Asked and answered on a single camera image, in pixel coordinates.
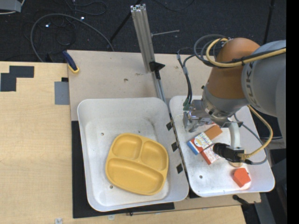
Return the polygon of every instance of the gray tape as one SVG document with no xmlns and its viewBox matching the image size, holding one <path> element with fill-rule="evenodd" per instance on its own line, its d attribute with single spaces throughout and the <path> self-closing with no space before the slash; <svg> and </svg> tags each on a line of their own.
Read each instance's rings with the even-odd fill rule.
<svg viewBox="0 0 299 224">
<path fill-rule="evenodd" d="M 69 105 L 70 104 L 70 92 L 69 83 L 56 81 L 55 87 L 55 104 L 56 105 Z"/>
</svg>

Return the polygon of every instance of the small box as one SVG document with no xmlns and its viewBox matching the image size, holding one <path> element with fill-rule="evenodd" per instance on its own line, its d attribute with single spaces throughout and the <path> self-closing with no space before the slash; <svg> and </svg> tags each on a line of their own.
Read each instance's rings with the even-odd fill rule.
<svg viewBox="0 0 299 224">
<path fill-rule="evenodd" d="M 195 153 L 195 155 L 201 153 L 206 162 L 210 165 L 211 163 L 219 159 L 219 155 L 214 153 L 213 147 L 210 147 L 210 145 L 213 144 L 212 139 L 217 137 L 221 133 L 222 130 L 220 129 L 220 127 L 214 125 L 205 132 L 200 133 L 199 135 L 188 141 L 187 145 Z"/>
</svg>

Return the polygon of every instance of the white tray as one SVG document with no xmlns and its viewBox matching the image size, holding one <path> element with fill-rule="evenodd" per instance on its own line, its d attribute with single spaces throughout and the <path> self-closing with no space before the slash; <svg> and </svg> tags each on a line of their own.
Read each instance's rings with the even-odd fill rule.
<svg viewBox="0 0 299 224">
<path fill-rule="evenodd" d="M 189 184 L 173 128 L 168 130 L 167 105 L 158 98 L 86 99 L 78 105 L 85 167 L 87 199 L 98 211 L 119 210 L 185 199 Z M 135 133 L 161 143 L 169 155 L 169 169 L 162 190 L 152 196 L 134 194 L 113 186 L 105 173 L 106 159 L 113 140 L 122 133 Z"/>
<path fill-rule="evenodd" d="M 204 132 L 210 126 L 200 126 L 195 132 L 186 132 L 183 125 L 183 102 L 185 96 L 175 96 L 170 100 L 170 111 L 176 128 L 179 146 L 183 155 L 185 168 L 188 173 L 189 184 L 193 192 L 202 197 L 221 196 L 228 194 L 268 192 L 274 188 L 275 179 L 266 161 L 261 165 L 247 165 L 246 168 L 251 181 L 243 187 L 239 187 L 233 180 L 232 175 L 236 168 L 231 166 L 224 158 L 208 165 L 201 154 L 195 155 L 188 147 L 187 142 L 200 132 Z M 247 107 L 241 108 L 237 113 L 237 118 L 243 121 L 246 126 L 257 134 L 256 127 Z M 228 128 L 223 128 L 223 133 L 216 137 L 213 142 L 221 142 L 230 145 L 230 133 Z M 251 153 L 261 146 L 260 142 L 244 127 L 240 128 L 241 146 Z M 254 162 L 262 161 L 265 158 L 264 151 L 252 156 L 250 160 Z"/>
</svg>

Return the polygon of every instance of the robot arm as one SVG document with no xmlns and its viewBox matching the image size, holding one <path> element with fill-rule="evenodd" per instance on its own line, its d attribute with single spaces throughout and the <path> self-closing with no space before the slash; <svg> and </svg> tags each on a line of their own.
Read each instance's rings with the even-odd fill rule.
<svg viewBox="0 0 299 224">
<path fill-rule="evenodd" d="M 236 148 L 241 146 L 237 127 L 242 122 L 232 122 L 229 118 L 247 105 L 277 117 L 286 143 L 285 48 L 285 40 L 259 46 L 249 39 L 235 38 L 226 41 L 215 62 L 207 51 L 208 60 L 215 66 L 203 88 L 202 99 L 193 100 L 184 112 L 185 129 L 193 132 L 211 122 L 228 127 L 232 145 L 227 149 L 228 145 L 215 144 L 214 151 L 231 162 L 239 162 L 240 157 L 244 158 Z"/>
</svg>

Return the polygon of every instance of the yellow cable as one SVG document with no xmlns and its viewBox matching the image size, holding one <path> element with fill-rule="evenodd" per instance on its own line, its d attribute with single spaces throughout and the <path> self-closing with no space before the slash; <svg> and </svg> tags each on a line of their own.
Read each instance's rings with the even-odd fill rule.
<svg viewBox="0 0 299 224">
<path fill-rule="evenodd" d="M 248 159 L 251 156 L 253 156 L 253 155 L 257 154 L 258 152 L 260 152 L 262 149 L 266 148 L 267 145 L 271 142 L 272 137 L 273 137 L 273 131 L 272 131 L 271 126 L 268 124 L 268 122 L 266 120 L 264 120 L 263 117 L 260 116 L 250 105 L 248 105 L 247 107 L 255 114 L 255 116 L 257 116 L 260 119 L 260 121 L 262 121 L 267 126 L 267 128 L 270 131 L 270 135 L 269 135 L 268 140 L 262 146 L 260 146 L 258 149 L 253 151 L 252 153 L 250 153 L 250 154 L 239 154 L 239 157 L 241 158 L 241 160 Z"/>
<path fill-rule="evenodd" d="M 210 55 L 209 55 L 209 52 L 211 50 L 211 48 L 219 41 L 228 41 L 227 38 L 219 38 L 219 39 L 216 39 L 215 41 L 213 41 L 206 49 L 206 58 L 208 59 L 208 61 L 210 63 L 212 63 L 213 65 L 216 65 L 216 66 L 220 66 L 220 67 L 235 67 L 235 66 L 239 66 L 239 65 L 242 65 L 244 63 L 250 63 L 250 62 L 253 62 L 253 61 L 257 61 L 257 60 L 262 60 L 262 59 L 265 59 L 265 58 L 268 58 L 268 57 L 271 57 L 271 56 L 276 56 L 276 55 L 280 55 L 280 54 L 283 54 L 286 52 L 286 48 L 283 48 L 283 49 L 280 49 L 280 50 L 276 50 L 276 51 L 273 51 L 273 52 L 270 52 L 268 54 L 264 54 L 264 55 L 260 55 L 260 56 L 256 56 L 254 58 L 249 58 L 249 59 L 246 59 L 246 60 L 243 60 L 243 61 L 240 61 L 240 62 L 233 62 L 233 63 L 221 63 L 221 62 L 216 62 L 214 60 L 211 59 Z"/>
</svg>

